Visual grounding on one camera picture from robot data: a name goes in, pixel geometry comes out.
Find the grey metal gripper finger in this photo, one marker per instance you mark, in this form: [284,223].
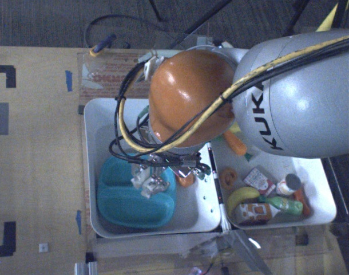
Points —
[154,186]
[138,178]

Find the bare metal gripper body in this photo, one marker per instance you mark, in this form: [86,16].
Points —
[180,165]

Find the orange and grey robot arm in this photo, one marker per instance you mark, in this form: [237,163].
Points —
[300,96]

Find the orange rounded toy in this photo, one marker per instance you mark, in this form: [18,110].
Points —
[186,180]

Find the blue divided plate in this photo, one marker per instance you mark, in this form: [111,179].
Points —
[128,208]

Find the white plastic tray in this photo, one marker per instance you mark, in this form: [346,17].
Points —
[191,208]
[320,188]

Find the brown doughnut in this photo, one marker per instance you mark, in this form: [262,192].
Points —
[228,178]

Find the orange carrot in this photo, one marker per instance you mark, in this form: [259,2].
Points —
[236,145]

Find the yellow banana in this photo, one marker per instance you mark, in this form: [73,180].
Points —
[240,195]

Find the red and white carton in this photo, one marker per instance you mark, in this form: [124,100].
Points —
[259,182]

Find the orange and white carton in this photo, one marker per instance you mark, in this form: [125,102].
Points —
[254,212]

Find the white can with grey lid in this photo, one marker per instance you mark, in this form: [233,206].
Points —
[289,185]

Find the green bottle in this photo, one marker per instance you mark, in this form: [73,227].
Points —
[286,205]

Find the orange sausage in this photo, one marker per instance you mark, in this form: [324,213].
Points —
[303,202]

